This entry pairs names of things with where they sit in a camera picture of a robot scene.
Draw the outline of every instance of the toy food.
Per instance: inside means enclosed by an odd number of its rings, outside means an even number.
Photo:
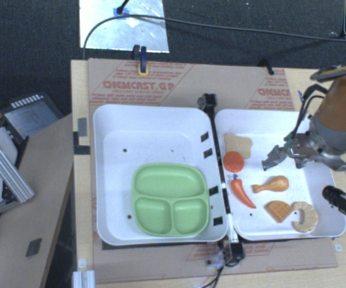
[[[224,140],[226,152],[236,151],[239,152],[244,159],[250,158],[252,141],[249,137],[239,137],[234,133],[227,133],[225,134]]]
[[[243,160],[240,153],[229,151],[225,154],[225,157],[223,157],[223,165],[229,172],[238,173],[243,169],[245,160]]]
[[[269,214],[279,223],[287,218],[289,214],[293,211],[293,208],[280,200],[273,200],[265,206]]]
[[[242,180],[237,179],[237,175],[234,175],[234,179],[231,181],[230,186],[234,194],[237,195],[242,203],[244,203],[246,206],[249,206],[250,208],[256,208],[246,195],[245,190],[242,187]]]
[[[302,210],[303,212],[303,222],[299,223],[293,221],[294,228],[301,233],[307,233],[314,229],[318,224],[318,213],[317,211],[306,202],[295,202],[293,203],[294,210]]]
[[[252,191],[258,193],[263,190],[270,190],[274,192],[285,191],[288,188],[288,179],[285,176],[276,176],[269,182],[263,185],[253,185]]]

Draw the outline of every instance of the green plate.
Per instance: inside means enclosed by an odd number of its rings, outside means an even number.
[[[195,167],[170,163],[141,166],[134,173],[131,194],[136,223],[150,235],[196,235],[209,221],[206,181]]]

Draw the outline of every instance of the orange toy carrot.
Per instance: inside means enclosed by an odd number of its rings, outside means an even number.
[[[256,208],[255,205],[251,202],[251,200],[247,197],[245,190],[242,187],[242,180],[237,179],[237,175],[234,174],[234,179],[230,183],[231,189],[237,195],[242,203],[250,208]]]
[[[223,165],[231,173],[238,173],[245,165],[242,155],[236,151],[229,151],[223,157]]]

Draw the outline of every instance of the metal sheet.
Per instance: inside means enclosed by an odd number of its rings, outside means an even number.
[[[124,0],[80,0],[80,47],[89,31],[100,21],[116,15]],[[164,16],[162,0],[130,0],[124,13]],[[165,22],[153,19],[116,19],[94,31],[86,48],[132,50],[146,46],[148,52],[169,52]]]

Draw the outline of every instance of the dark floor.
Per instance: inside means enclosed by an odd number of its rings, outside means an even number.
[[[163,4],[165,16],[174,19],[323,38],[340,33],[344,10],[344,0],[163,0]],[[266,58],[273,67],[294,68],[346,63],[346,43],[177,23],[167,23],[167,35],[170,53],[150,54],[149,60],[257,65]],[[87,56],[127,59],[130,53],[87,50]],[[64,114],[70,113],[70,60],[81,58],[79,0],[0,0],[0,101],[43,91]],[[47,287],[70,284],[70,206],[66,215]]]

